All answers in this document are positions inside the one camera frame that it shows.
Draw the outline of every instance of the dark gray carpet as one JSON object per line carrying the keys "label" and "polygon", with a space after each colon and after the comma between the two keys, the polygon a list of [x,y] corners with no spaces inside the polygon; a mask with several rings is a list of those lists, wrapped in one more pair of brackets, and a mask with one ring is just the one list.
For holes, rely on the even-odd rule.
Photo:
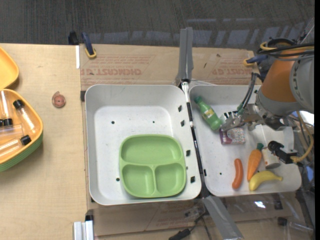
{"label": "dark gray carpet", "polygon": [[0,43],[68,44],[74,30],[92,43],[256,50],[269,37],[296,39],[315,0],[0,0]]}

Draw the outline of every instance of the wooden table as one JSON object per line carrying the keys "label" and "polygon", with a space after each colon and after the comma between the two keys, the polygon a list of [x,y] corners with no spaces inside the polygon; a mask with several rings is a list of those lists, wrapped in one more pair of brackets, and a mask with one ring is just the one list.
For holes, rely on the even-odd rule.
{"label": "wooden table", "polygon": [[[0,46],[19,67],[19,79],[10,89],[22,95],[43,121],[43,143],[22,162],[0,173],[0,239],[71,240],[73,223],[84,221],[88,207],[84,149],[83,107],[80,99],[81,74],[76,69],[76,50],[71,45],[8,44]],[[66,98],[63,108],[52,105],[59,91]],[[288,206],[302,214],[294,193],[282,196]],[[305,234],[276,227],[275,218],[255,217],[243,221],[236,214],[237,226],[246,240],[308,239]],[[124,227],[114,221],[109,228]],[[212,220],[206,219],[213,239],[222,239]],[[97,227],[104,227],[97,221]],[[97,239],[168,239],[178,229],[99,236]],[[199,223],[190,240],[207,240]]]}

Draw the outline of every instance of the white plastic tray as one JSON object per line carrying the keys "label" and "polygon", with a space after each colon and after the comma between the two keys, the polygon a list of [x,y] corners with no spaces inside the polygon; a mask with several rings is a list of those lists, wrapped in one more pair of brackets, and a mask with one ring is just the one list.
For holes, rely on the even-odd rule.
{"label": "white plastic tray", "polygon": [[[190,89],[189,96],[195,134],[202,166],[206,174],[204,177],[205,184],[213,195],[219,197],[295,191],[302,182],[299,168],[295,164],[280,162],[281,165],[278,168],[270,171],[282,176],[283,180],[264,182],[256,191],[249,191],[247,182],[248,158],[251,151],[256,148],[257,143],[262,143],[265,147],[270,141],[292,145],[294,135],[291,128],[287,128],[285,131],[274,131],[266,125],[259,125],[255,130],[248,131],[244,127],[245,144],[222,145],[219,133],[213,132],[209,128],[201,117],[197,104],[193,101],[195,97],[202,96],[203,100],[211,105],[217,115],[220,116],[225,112],[237,110],[237,106],[242,102],[247,89],[247,86],[222,85],[196,85]],[[255,96],[253,93],[250,103],[255,102]],[[241,187],[234,190],[232,182],[236,174],[234,165],[236,158],[240,158],[242,161],[244,179]],[[262,160],[258,171],[263,170],[265,170],[265,166]]]}
{"label": "white plastic tray", "polygon": [[[89,191],[98,204],[192,200],[199,195],[201,180],[196,151],[186,98],[179,88],[173,85],[98,84],[86,91],[85,109]],[[125,138],[141,134],[169,135],[180,142],[187,167],[182,192],[160,198],[137,198],[126,192],[119,180],[119,149]]]}

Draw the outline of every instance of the green bottle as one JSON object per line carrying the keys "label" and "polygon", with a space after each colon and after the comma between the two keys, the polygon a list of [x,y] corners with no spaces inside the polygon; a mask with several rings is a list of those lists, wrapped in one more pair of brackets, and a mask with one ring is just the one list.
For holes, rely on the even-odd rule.
{"label": "green bottle", "polygon": [[200,113],[204,120],[210,125],[210,128],[214,131],[219,130],[222,125],[222,121],[217,116],[213,108],[206,104],[200,96],[196,97],[194,102],[198,104]]}

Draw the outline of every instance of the sausage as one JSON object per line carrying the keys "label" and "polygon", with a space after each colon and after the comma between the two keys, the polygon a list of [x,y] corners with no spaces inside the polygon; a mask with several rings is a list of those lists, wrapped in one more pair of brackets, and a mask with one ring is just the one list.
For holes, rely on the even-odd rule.
{"label": "sausage", "polygon": [[234,160],[234,167],[235,167],[235,177],[232,183],[232,188],[236,190],[240,187],[244,178],[244,168],[239,158]]}

